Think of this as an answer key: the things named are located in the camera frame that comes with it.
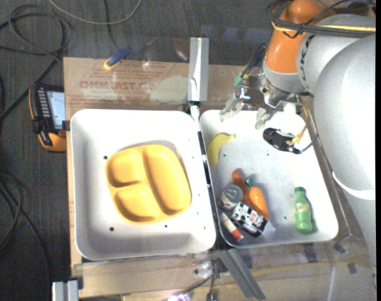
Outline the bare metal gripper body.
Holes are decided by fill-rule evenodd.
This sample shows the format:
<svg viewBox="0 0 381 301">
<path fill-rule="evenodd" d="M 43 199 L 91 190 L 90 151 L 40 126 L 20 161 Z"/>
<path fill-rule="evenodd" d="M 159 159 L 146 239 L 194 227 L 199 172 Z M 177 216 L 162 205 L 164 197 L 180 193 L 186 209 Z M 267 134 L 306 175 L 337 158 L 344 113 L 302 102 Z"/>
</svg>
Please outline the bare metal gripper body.
<svg viewBox="0 0 381 301">
<path fill-rule="evenodd" d="M 239 98 L 256 108 L 282 110 L 286 104 L 298 103 L 295 93 L 285 92 L 270 84 L 264 75 L 246 76 L 239 83 Z"/>
</svg>

